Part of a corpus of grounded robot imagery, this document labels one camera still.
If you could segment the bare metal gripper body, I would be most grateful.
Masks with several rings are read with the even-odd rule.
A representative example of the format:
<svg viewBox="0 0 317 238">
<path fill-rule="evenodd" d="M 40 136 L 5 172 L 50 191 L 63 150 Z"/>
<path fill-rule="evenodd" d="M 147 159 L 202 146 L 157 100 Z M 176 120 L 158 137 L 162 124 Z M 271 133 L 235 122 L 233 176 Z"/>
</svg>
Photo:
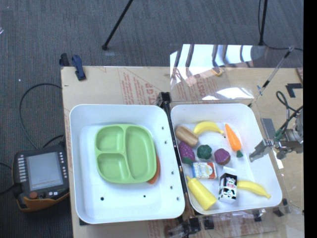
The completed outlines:
<svg viewBox="0 0 317 238">
<path fill-rule="evenodd" d="M 288 116 L 285 123 L 275 132 L 274 147 L 278 154 L 288 154 L 293 151 L 302 153 L 303 144 L 303 107 L 299 107 L 292 115 Z"/>
</svg>

